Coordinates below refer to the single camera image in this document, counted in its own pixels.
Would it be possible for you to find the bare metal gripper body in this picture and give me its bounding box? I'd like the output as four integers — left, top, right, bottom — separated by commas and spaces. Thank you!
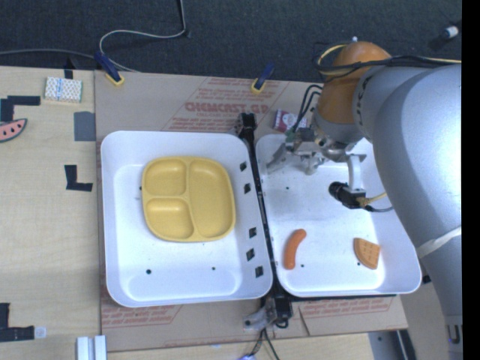
285, 127, 367, 164

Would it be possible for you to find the red and white carton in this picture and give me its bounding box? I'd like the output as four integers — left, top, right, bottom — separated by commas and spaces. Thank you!
272, 109, 309, 134

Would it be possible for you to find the white plastic tray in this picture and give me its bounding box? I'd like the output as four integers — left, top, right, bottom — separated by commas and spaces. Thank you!
100, 130, 275, 309
254, 133, 423, 299

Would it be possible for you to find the orange toy sausage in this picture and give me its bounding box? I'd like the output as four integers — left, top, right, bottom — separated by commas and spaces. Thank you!
282, 228, 308, 271

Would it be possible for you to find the yellow divided plate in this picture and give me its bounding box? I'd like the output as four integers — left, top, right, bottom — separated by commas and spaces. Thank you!
141, 155, 237, 244

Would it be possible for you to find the orange waffle biscuit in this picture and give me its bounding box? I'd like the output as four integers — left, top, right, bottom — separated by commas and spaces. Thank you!
352, 237, 381, 271

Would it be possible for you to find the brown cardboard board red print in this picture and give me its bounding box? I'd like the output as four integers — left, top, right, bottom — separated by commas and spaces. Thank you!
93, 69, 410, 353

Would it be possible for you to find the white patterned packet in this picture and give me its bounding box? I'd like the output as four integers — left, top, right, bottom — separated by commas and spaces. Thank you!
43, 76, 83, 104

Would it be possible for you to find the pink watermelon slice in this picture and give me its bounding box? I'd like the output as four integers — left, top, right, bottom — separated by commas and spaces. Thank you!
0, 118, 29, 143

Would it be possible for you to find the black block with thin wires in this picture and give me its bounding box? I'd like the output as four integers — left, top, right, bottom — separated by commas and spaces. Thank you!
261, 295, 294, 329
232, 112, 259, 139

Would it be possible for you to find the black cylinder on white bracket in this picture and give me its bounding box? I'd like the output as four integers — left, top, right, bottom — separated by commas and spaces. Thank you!
328, 154, 368, 210

